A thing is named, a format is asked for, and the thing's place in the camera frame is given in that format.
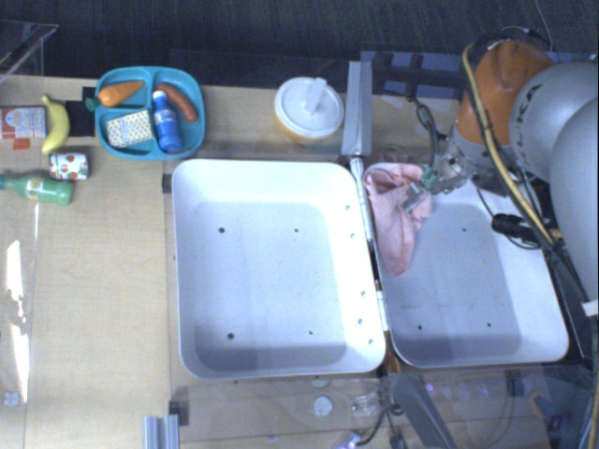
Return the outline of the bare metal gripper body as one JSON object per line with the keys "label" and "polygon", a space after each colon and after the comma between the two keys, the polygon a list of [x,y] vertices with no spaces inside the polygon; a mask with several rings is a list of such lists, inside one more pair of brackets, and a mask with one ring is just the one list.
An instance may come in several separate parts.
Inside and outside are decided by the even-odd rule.
{"label": "bare metal gripper body", "polygon": [[443,155],[436,155],[432,169],[435,175],[431,187],[433,195],[451,193],[469,179],[467,165],[460,150],[447,150]]}

